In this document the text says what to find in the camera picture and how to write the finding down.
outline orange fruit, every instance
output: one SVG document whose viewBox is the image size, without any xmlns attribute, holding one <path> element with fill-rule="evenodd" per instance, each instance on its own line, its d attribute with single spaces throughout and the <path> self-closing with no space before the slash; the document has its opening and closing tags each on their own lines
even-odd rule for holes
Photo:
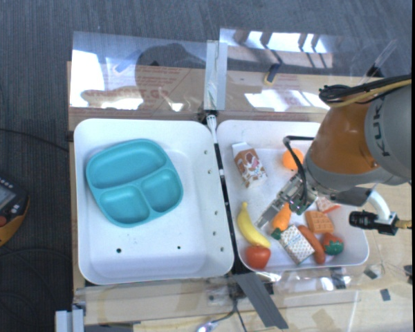
<svg viewBox="0 0 415 332">
<path fill-rule="evenodd" d="M 300 149 L 292 148 L 292 151 L 297 155 L 298 160 L 303 163 L 304 155 Z M 298 169 L 297 164 L 295 163 L 293 156 L 289 150 L 285 151 L 282 158 L 283 166 L 288 169 Z"/>
</svg>

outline red sausage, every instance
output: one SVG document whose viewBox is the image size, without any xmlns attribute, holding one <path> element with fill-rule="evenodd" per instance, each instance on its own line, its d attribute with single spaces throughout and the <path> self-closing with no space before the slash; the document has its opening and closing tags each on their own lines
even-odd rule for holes
<svg viewBox="0 0 415 332">
<path fill-rule="evenodd" d="M 326 253 L 324 252 L 323 246 L 318 241 L 317 237 L 305 225 L 298 225 L 297 229 L 302 233 L 302 235 L 315 250 L 315 253 L 313 254 L 315 262 L 318 264 L 323 264 L 326 261 Z"/>
</svg>

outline black fabric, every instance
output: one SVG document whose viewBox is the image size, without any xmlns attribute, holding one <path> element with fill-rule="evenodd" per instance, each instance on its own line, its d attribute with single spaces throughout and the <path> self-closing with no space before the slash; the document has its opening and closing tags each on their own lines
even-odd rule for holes
<svg viewBox="0 0 415 332">
<path fill-rule="evenodd" d="M 0 248 L 0 331 L 53 331 L 55 311 L 71 309 L 73 31 L 204 42 L 222 27 L 396 39 L 382 72 L 410 72 L 412 0 L 0 0 L 0 170 L 31 199 Z"/>
</svg>

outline toy banana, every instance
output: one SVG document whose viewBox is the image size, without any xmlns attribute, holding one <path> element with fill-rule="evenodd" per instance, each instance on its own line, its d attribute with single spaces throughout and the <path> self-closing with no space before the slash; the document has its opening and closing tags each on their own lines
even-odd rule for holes
<svg viewBox="0 0 415 332">
<path fill-rule="evenodd" d="M 240 232 L 249 243 L 256 246 L 270 247 L 269 240 L 258 231 L 250 220 L 247 202 L 241 204 L 241 210 L 237 216 L 237 224 Z"/>
</svg>

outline teal plate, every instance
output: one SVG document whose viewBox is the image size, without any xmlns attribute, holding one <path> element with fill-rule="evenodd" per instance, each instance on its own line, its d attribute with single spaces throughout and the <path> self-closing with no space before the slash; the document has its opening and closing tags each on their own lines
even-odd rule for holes
<svg viewBox="0 0 415 332">
<path fill-rule="evenodd" d="M 97 153 L 86 166 L 86 179 L 106 218 L 124 228 L 167 214 L 183 197 L 171 159 L 148 139 L 130 140 Z"/>
</svg>

